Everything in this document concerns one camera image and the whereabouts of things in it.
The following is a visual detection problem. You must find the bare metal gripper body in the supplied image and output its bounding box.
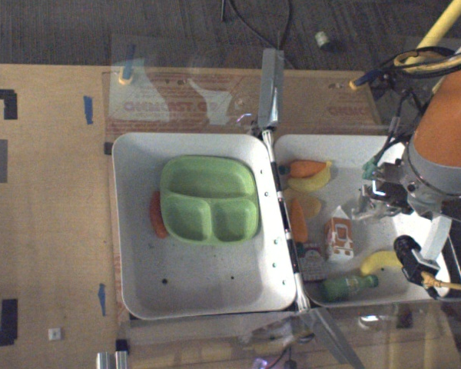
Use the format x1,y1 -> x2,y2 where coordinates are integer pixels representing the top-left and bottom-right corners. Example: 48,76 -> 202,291
371,161 -> 419,215

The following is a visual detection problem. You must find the white plastic tray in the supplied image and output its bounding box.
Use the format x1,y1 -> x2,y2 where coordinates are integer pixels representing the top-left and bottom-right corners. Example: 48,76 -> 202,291
111,131 -> 298,321
272,134 -> 461,308

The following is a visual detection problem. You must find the white carton orange print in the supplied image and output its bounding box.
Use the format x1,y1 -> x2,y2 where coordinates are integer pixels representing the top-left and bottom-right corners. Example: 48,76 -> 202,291
323,204 -> 356,264

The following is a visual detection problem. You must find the yellow banana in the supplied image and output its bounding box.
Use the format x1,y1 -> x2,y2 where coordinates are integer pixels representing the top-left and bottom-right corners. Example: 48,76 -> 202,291
359,250 -> 403,278
287,161 -> 333,193

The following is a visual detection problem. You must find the tan round biscuit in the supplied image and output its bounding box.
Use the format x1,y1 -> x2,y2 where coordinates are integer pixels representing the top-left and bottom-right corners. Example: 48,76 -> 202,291
284,188 -> 323,220

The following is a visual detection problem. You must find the orange carrot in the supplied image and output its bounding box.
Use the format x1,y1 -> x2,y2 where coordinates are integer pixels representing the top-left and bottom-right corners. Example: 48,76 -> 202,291
278,160 -> 328,179
289,198 -> 310,244

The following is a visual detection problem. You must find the green bottle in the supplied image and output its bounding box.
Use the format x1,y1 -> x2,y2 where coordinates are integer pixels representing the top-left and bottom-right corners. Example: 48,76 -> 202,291
317,274 -> 380,304

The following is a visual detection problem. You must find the green divided plate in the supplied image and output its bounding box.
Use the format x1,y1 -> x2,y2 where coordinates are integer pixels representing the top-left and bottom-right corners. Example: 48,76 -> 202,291
159,155 -> 262,246

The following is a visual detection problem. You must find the orange-red sausage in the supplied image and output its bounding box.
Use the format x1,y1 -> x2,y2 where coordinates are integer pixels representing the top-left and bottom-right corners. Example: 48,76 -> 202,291
149,190 -> 170,240

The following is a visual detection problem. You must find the black cylinder on white bracket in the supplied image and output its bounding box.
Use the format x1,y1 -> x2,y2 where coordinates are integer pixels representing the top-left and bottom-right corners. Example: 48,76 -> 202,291
393,213 -> 453,284

